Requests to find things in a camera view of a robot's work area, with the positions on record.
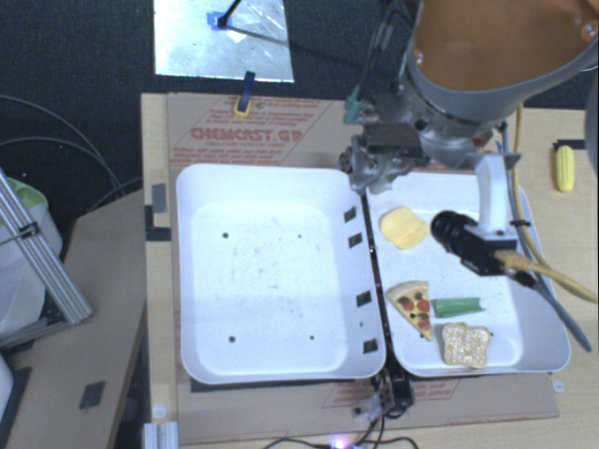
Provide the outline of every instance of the bread slice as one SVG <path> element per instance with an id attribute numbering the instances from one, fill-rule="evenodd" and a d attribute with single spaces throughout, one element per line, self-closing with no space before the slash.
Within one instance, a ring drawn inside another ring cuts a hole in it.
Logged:
<path id="1" fill-rule="evenodd" d="M 490 343 L 490 331 L 487 328 L 448 323 L 443 326 L 442 336 L 445 347 L 443 359 L 447 364 L 484 368 Z"/>

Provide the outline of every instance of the toy pizza slice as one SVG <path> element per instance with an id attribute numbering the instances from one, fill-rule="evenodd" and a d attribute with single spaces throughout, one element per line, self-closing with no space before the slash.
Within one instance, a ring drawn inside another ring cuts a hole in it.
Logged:
<path id="1" fill-rule="evenodd" d="M 427 340 L 432 340 L 431 302 L 426 281 L 403 282 L 385 293 L 393 307 Z"/>

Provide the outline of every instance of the white tray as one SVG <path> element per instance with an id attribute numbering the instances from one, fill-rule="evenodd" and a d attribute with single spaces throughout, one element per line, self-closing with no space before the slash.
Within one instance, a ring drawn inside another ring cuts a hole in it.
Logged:
<path id="1" fill-rule="evenodd" d="M 192 377 L 355 379 L 382 368 L 364 218 L 346 175 L 195 165 L 177 179 L 177 205 L 182 359 Z"/>
<path id="2" fill-rule="evenodd" d="M 524 217 L 532 220 L 526 196 L 520 190 Z M 378 222 L 399 206 L 412 209 L 430 223 L 442 210 L 478 216 L 478 188 L 472 175 L 411 173 L 399 177 L 391 191 L 368 195 L 373 235 L 383 290 L 406 281 L 429 282 L 429 298 L 480 297 L 482 312 L 438 319 L 431 314 L 433 341 L 418 332 L 388 302 L 387 316 L 395 355 L 410 372 L 421 377 L 462 376 L 503 372 L 539 372 L 562 369 L 570 358 L 565 328 L 554 310 L 535 291 L 506 277 L 481 278 L 460 264 L 456 255 L 428 235 L 408 251 L 398 250 L 381 234 Z M 538 242 L 532 227 L 533 239 Z M 441 329 L 463 321 L 486 326 L 493 337 L 483 369 L 452 367 L 442 358 Z"/>

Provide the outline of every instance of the black fabric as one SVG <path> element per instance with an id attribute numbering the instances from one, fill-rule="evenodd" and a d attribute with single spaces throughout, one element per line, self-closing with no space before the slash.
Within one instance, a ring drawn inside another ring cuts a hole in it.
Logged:
<path id="1" fill-rule="evenodd" d="M 254 93 L 344 99 L 358 81 L 378 0 L 284 2 L 296 82 L 257 82 Z M 375 84 L 388 85 L 408 35 L 396 30 L 384 59 L 388 65 L 376 73 Z M 592 74 L 580 74 L 528 105 L 582 109 Z M 122 182 L 141 174 L 141 93 L 239 89 L 239 81 L 153 73 L 153 0 L 0 0 L 0 94 L 33 101 L 71 121 Z M 0 143 L 23 136 L 80 142 L 51 118 L 0 101 Z M 0 148 L 0 166 L 49 198 L 66 236 L 74 219 L 111 189 L 97 163 L 47 142 Z"/>

